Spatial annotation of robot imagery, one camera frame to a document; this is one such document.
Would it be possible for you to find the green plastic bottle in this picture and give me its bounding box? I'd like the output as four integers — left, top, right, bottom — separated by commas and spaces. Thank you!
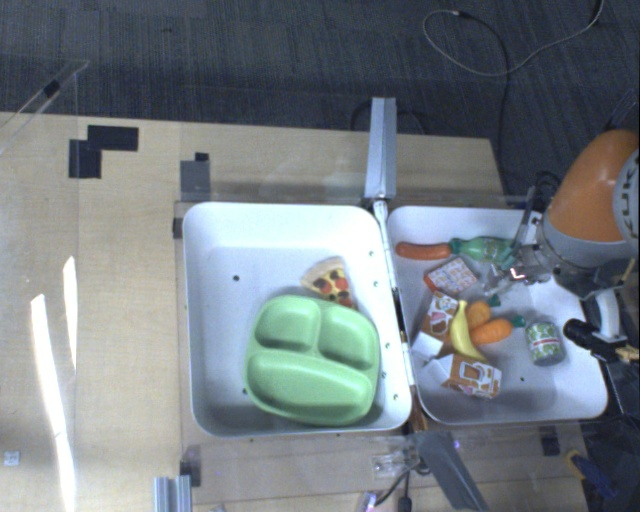
447, 236, 517, 265

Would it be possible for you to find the yellow banana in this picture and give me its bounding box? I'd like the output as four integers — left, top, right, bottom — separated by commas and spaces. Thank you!
448, 298, 489, 364

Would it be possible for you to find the black cylinder on white bracket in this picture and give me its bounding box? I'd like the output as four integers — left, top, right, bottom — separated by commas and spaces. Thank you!
562, 286, 632, 365

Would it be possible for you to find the white plastic tray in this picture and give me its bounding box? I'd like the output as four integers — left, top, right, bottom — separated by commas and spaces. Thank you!
385, 204, 610, 428
181, 201, 414, 440

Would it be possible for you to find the toy pizza slice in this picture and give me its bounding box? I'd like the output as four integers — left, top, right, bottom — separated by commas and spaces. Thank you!
299, 255, 359, 312

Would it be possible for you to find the green and white can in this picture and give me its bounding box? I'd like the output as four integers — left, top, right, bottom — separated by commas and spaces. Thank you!
524, 321, 567, 367

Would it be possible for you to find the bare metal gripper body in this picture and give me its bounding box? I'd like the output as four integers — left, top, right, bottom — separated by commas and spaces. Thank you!
514, 243, 557, 287

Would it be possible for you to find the green divided plate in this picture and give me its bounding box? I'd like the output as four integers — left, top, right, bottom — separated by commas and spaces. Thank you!
243, 293, 383, 428

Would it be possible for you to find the orange carrot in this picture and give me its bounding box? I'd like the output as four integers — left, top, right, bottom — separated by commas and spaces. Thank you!
468, 314, 528, 348
464, 294, 503, 331

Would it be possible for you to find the orange and white patterned packet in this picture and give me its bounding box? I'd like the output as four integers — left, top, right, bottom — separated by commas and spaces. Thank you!
423, 256, 482, 297

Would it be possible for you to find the orange-red toy sausage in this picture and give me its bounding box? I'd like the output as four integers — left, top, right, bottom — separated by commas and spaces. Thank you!
394, 241, 453, 262

